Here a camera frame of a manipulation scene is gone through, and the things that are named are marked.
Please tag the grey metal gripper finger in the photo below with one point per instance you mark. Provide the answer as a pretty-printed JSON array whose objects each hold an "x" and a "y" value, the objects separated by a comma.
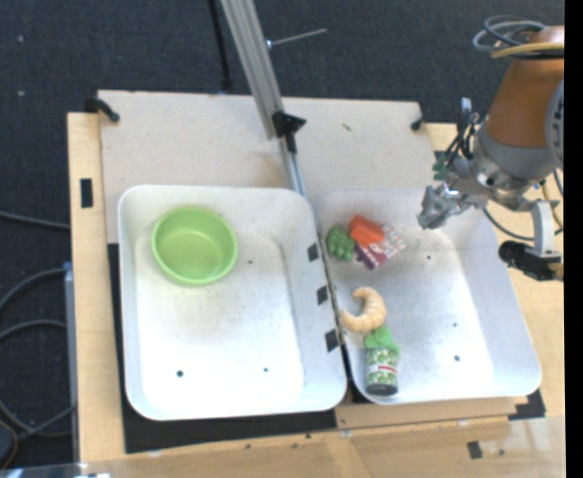
[
  {"x": 428, "y": 209},
  {"x": 451, "y": 208}
]

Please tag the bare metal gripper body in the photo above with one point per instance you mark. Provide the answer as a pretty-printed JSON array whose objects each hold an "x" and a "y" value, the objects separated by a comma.
[{"x": 490, "y": 182}]

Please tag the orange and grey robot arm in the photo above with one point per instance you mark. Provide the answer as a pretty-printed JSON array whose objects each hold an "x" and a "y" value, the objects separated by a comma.
[{"x": 520, "y": 112}]

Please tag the orange carton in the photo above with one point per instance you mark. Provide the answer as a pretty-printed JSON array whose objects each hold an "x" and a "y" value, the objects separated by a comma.
[{"x": 367, "y": 229}]

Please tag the green toy grapes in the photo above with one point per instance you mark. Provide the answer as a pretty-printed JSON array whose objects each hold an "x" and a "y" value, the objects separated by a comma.
[{"x": 340, "y": 243}]

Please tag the white plastic tray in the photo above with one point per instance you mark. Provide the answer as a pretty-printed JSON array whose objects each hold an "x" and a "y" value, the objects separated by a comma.
[
  {"x": 231, "y": 326},
  {"x": 435, "y": 316}
]

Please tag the beige toy croissant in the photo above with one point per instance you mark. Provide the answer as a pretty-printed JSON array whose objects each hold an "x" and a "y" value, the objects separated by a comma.
[{"x": 371, "y": 311}]

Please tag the thin black rod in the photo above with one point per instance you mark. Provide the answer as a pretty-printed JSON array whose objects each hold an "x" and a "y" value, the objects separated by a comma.
[{"x": 330, "y": 282}]

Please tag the green can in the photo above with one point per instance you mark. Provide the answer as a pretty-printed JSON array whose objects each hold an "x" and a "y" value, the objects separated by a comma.
[{"x": 382, "y": 374}]

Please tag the green bowl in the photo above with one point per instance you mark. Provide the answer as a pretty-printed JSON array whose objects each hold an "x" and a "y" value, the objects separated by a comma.
[{"x": 194, "y": 247}]

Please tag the pale flat board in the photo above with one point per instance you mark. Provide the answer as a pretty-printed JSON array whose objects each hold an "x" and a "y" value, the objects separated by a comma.
[{"x": 196, "y": 142}]

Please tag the black cylinder on white bracket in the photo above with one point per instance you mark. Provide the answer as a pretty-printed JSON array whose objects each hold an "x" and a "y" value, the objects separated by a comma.
[{"x": 525, "y": 259}]

